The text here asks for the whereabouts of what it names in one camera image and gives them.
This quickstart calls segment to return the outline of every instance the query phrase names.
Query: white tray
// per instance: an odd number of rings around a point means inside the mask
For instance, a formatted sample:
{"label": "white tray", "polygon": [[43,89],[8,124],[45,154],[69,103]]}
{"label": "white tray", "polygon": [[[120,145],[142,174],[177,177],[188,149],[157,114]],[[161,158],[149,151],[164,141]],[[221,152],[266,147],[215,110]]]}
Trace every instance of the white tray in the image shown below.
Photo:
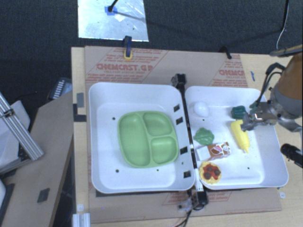
{"label": "white tray", "polygon": [[[214,134],[214,143],[228,142],[231,155],[211,162],[221,168],[222,177],[216,184],[203,185],[213,190],[281,187],[288,181],[283,155],[276,136],[274,126],[258,126],[248,131],[250,139],[249,153],[240,149],[232,135],[230,124],[231,110],[235,106],[243,105],[249,112],[249,105],[259,96],[260,92],[252,88],[232,87],[189,87],[186,100],[192,135],[201,127]],[[201,118],[194,113],[196,102],[205,102],[209,108],[209,115]],[[194,147],[199,143],[194,140]]]}
{"label": "white tray", "polygon": [[[92,182],[103,193],[183,191],[195,181],[181,94],[172,86],[100,82],[89,90]],[[165,113],[173,123],[179,149],[187,153],[167,165],[135,168],[121,153],[117,124],[130,112],[155,110]],[[183,123],[176,119],[183,117]]]}

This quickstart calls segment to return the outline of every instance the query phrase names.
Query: black carpet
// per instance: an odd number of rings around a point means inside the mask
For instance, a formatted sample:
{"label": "black carpet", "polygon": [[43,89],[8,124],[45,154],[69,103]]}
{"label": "black carpet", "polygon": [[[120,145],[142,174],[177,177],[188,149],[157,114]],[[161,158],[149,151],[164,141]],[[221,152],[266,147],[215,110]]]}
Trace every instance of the black carpet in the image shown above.
{"label": "black carpet", "polygon": [[[268,54],[285,9],[285,0],[143,1],[150,41],[133,47],[166,50],[217,52],[225,45]],[[55,82],[71,77],[71,47],[121,46],[79,39],[77,8],[77,0],[0,0],[0,92],[9,103],[21,99],[29,114],[45,104]],[[302,44],[302,18],[303,0],[290,0],[279,48]]]}

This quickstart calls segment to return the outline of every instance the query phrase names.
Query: black clip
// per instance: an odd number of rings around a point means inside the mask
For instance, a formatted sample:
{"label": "black clip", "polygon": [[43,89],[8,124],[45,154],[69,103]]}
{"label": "black clip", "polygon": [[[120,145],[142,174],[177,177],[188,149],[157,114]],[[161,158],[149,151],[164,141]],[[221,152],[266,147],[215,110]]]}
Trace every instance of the black clip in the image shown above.
{"label": "black clip", "polygon": [[124,59],[125,60],[131,60],[133,57],[132,53],[132,37],[131,36],[125,36],[122,47],[125,48],[124,50]]}
{"label": "black clip", "polygon": [[15,111],[12,109],[12,108],[10,108],[9,110],[7,110],[6,112],[4,112],[3,113],[3,115],[2,116],[0,116],[0,118],[3,118],[3,117],[10,117],[10,116],[12,116],[12,115],[14,115],[14,113],[15,113]]}
{"label": "black clip", "polygon": [[231,54],[229,53],[227,47],[224,46],[224,45],[220,48],[219,52],[225,52],[228,59],[231,59],[231,58],[232,58],[232,56],[231,56]]}

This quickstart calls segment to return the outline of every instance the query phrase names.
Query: toy pizza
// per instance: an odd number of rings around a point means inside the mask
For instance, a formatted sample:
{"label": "toy pizza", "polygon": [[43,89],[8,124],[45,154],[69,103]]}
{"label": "toy pizza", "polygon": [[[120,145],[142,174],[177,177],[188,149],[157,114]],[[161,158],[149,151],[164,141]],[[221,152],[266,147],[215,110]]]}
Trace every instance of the toy pizza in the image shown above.
{"label": "toy pizza", "polygon": [[206,161],[202,162],[199,168],[199,175],[204,182],[215,184],[221,179],[221,170],[219,166]]}

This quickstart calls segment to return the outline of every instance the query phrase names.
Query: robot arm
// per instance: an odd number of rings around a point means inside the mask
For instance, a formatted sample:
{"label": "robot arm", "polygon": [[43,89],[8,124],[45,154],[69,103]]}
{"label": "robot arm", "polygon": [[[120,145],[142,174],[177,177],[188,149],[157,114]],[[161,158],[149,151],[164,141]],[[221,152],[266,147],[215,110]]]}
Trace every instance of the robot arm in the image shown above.
{"label": "robot arm", "polygon": [[[279,56],[290,54],[294,56],[286,68],[278,63],[269,66],[260,97],[250,106],[250,113],[244,114],[241,125],[243,131],[253,130],[258,125],[279,123],[291,132],[300,132],[302,139],[302,126],[295,122],[295,119],[302,117],[302,45],[272,53]],[[272,72],[276,68],[281,72]],[[281,74],[281,77],[274,88],[270,88],[270,99],[261,102],[272,75],[276,73]],[[284,144],[281,152],[302,167],[302,145],[299,150]]]}

